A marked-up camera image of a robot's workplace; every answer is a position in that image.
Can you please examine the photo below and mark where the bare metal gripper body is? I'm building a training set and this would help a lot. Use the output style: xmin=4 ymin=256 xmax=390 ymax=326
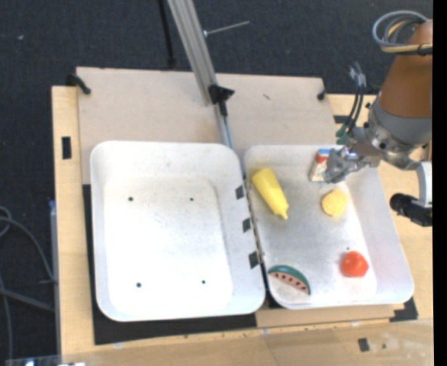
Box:
xmin=346 ymin=126 xmax=425 ymax=172

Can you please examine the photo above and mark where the red white and blue carton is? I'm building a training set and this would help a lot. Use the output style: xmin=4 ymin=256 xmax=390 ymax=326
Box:
xmin=307 ymin=147 xmax=341 ymax=184

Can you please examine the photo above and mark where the yellow squeeze bottle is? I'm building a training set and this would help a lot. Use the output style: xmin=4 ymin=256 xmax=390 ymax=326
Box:
xmin=250 ymin=167 xmax=290 ymax=221

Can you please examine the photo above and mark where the white plastic tray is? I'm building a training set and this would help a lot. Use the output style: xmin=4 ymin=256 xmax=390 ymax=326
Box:
xmin=89 ymin=140 xmax=267 ymax=323
xmin=242 ymin=144 xmax=416 ymax=311

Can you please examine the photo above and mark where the red tomato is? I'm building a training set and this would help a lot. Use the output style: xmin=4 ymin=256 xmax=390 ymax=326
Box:
xmin=339 ymin=250 xmax=371 ymax=279

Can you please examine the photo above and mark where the thin black and white rod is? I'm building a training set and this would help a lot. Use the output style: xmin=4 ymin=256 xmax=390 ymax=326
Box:
xmin=241 ymin=169 xmax=266 ymax=271

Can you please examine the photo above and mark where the green and red watermelon slice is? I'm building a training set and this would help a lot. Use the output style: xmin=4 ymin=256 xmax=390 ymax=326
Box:
xmin=267 ymin=265 xmax=312 ymax=297

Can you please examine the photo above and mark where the pale brown flat board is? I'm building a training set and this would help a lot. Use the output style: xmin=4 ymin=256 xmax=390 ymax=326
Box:
xmin=75 ymin=66 xmax=406 ymax=329

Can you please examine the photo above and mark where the black cylinder on white bracket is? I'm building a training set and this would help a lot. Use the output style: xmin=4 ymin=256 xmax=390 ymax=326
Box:
xmin=389 ymin=159 xmax=434 ymax=228

